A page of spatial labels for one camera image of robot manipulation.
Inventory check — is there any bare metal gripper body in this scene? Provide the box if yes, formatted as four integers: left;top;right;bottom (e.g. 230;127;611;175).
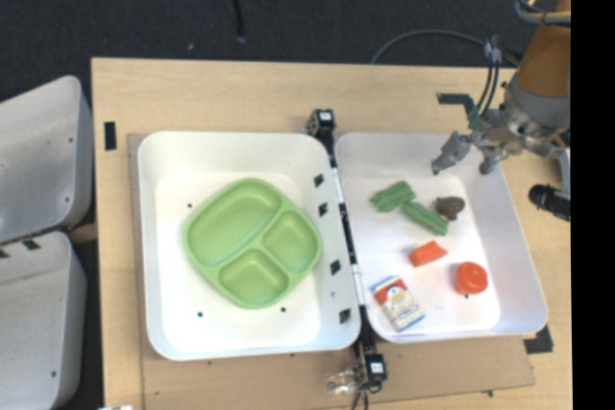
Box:
472;109;572;160

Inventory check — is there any brown toy mushroom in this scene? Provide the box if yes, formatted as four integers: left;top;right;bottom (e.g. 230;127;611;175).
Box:
435;195;467;222

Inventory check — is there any green toy bean bundle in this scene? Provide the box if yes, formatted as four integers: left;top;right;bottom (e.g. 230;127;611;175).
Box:
369;180;417;214
402;201;450;237

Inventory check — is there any white plastic tray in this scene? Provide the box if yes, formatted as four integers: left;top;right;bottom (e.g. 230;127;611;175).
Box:
136;130;363;362
333;131;550;345

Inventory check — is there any orange toy carrot piece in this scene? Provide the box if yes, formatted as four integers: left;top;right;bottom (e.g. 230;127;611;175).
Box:
407;240;449;268

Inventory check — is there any orange round toy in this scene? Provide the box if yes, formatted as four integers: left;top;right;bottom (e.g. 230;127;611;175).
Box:
453;260;489;297

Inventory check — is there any thin black and white rod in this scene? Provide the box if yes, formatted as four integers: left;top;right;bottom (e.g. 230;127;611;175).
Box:
322;133;374;354

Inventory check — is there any white and orange small carton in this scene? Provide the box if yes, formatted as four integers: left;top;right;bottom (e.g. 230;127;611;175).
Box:
369;274;427;334

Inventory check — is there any green divided plate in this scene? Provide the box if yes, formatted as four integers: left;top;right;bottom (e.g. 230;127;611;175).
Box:
183;177;323;310

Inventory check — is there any black cylinder on white bracket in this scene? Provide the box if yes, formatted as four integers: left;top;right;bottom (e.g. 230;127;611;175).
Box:
528;147;572;223

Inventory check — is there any black block with thin wires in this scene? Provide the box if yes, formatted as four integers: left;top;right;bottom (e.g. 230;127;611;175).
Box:
357;351;388;383
306;108;337;136

